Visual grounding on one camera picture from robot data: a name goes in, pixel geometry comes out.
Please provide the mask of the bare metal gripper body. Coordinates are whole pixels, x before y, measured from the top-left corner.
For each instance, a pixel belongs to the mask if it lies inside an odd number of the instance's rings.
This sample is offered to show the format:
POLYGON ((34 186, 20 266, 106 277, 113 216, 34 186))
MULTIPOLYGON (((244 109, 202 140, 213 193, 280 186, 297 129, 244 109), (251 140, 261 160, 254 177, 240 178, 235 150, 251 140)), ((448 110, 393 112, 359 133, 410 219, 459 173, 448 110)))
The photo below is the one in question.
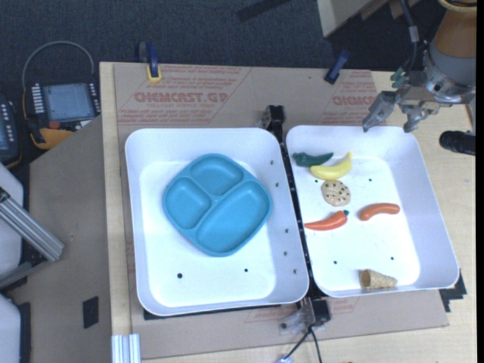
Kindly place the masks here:
POLYGON ((437 67, 393 74, 396 103, 403 113, 437 113, 440 107, 469 104, 475 85, 464 85, 447 77, 437 67))

